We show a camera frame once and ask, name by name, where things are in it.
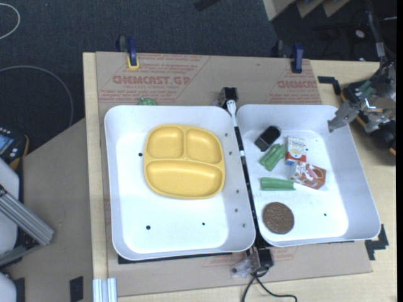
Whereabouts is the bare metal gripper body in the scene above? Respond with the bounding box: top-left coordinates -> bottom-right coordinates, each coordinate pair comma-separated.
358,83 -> 397,132

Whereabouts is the white and red carton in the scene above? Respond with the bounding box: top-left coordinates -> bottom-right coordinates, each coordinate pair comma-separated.
284,135 -> 308,167

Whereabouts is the brown and white packet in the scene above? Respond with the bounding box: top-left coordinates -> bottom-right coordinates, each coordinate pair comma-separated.
288,161 -> 329,192

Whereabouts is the small black box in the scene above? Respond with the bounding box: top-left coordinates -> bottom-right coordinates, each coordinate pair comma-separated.
254,125 -> 282,152

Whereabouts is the green bean bundle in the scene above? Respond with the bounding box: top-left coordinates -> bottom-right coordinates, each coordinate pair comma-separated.
259,143 -> 288,172
259,176 -> 297,192

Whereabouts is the white plastic tray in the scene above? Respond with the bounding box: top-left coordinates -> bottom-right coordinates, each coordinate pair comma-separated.
235,103 -> 382,248
103,104 -> 256,261

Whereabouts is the brown cardboard board red print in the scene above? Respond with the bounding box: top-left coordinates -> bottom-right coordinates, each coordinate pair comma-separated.
95,51 -> 374,297

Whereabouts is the thin black and white rod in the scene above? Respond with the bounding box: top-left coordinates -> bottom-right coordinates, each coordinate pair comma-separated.
226,100 -> 263,249

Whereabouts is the brown round biscuit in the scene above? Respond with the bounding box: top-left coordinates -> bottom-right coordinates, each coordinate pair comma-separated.
261,201 -> 295,235

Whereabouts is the yellow divided plate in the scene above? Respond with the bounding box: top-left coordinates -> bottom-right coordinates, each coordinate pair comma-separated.
142,123 -> 227,201

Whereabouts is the black cylinder on white bracket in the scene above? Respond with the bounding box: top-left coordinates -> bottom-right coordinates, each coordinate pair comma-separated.
376,120 -> 397,151

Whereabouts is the black block with thin wires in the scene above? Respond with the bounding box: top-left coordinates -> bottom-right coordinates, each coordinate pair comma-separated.
247,247 -> 275,271
219,86 -> 239,107

